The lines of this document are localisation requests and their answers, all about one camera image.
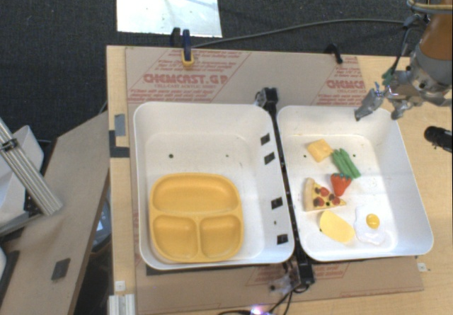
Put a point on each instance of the thin black rod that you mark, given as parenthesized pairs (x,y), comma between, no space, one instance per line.
(283,172)

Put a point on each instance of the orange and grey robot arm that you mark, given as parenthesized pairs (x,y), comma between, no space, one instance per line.
(438,41)

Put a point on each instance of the red strawberry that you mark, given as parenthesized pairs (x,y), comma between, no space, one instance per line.
(340,183)

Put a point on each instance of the brown cardboard board red print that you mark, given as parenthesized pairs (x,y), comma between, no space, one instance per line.
(198,73)

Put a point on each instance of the green asparagus bunch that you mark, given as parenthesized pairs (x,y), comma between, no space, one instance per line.
(346,163)

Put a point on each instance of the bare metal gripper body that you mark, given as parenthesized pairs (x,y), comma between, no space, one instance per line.
(417,91)

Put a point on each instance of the yellow taco shell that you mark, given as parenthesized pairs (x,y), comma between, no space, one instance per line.
(336,227)

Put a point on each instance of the pizza slice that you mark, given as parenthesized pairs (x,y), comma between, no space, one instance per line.
(320,196)

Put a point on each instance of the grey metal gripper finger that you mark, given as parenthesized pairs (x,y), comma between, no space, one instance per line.
(368,105)
(401,109)

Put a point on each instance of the white fried egg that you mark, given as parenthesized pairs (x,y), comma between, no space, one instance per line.
(369,227)

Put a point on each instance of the yellow divided plate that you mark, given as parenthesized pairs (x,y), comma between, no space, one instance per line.
(195,217)

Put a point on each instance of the yellow cheese block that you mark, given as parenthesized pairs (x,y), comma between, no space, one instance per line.
(319,150)

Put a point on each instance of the white plastic tray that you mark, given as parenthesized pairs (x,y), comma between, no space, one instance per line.
(389,179)
(209,150)

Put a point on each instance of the black cylinder on white bracket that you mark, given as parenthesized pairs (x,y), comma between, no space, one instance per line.
(439,138)

